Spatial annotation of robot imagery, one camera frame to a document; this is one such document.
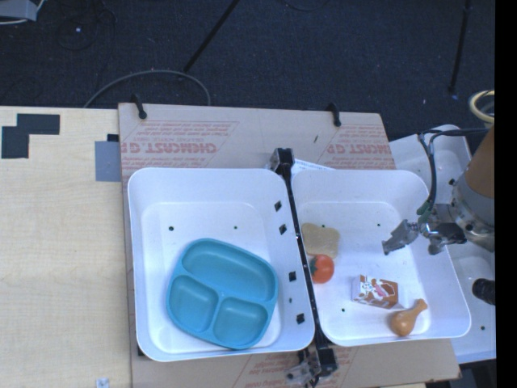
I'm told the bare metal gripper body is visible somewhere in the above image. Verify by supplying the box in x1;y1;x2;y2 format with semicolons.
418;203;496;253

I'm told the white plastic tray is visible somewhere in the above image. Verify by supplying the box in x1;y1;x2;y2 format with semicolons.
127;167;317;363
290;168;473;348

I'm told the brown and white carton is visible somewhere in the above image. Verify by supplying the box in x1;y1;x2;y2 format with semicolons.
351;273;406;311

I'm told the beige bread slice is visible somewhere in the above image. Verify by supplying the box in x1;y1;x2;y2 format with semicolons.
300;221;342;259

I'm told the brown chicken drumstick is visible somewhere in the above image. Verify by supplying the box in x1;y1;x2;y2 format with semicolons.
389;297;429;338

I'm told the orange tomato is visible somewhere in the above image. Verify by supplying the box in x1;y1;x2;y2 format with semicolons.
308;253;336;285

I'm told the thin black rod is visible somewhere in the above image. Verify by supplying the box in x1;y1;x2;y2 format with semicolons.
280;163;330;352

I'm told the brown cardboard board red print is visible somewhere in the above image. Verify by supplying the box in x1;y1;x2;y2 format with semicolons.
117;102;462;388

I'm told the blue divided plate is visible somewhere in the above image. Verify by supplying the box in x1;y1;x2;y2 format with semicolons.
165;237;280;352

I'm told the black cylinder on white bracket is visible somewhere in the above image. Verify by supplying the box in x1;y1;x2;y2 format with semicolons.
471;277;496;307

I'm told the black block with thin wires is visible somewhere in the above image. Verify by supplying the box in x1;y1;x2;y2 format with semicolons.
314;347;338;378
269;147;295;174

